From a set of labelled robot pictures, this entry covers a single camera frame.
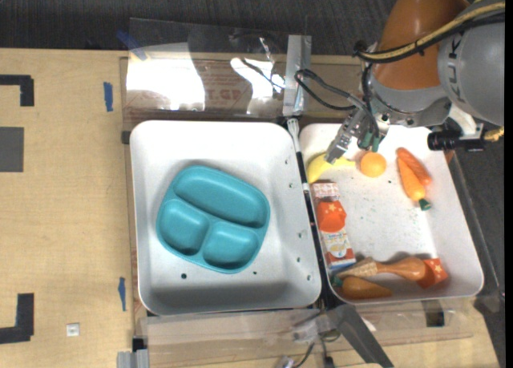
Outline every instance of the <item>wooden surface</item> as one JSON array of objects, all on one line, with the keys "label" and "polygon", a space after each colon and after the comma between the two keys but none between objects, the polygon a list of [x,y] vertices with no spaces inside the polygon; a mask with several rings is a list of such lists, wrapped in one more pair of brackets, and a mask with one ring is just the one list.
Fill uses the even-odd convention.
[{"label": "wooden surface", "polygon": [[[118,351],[131,348],[122,57],[120,51],[0,49],[0,73],[32,75],[35,81],[35,107],[19,106],[17,87],[0,86],[0,125],[25,128],[24,172],[0,173],[0,326],[14,324],[18,293],[35,296],[34,336],[0,345],[2,368],[109,367]],[[106,110],[103,82],[113,85],[113,112]],[[125,312],[120,277],[126,282]],[[470,307],[468,321],[470,338],[387,346],[386,352],[397,367],[499,366],[481,314]],[[66,324],[73,322],[80,323],[80,335],[67,337]],[[362,364],[352,350],[333,357],[337,366]],[[303,366],[317,364],[313,355]]]}]

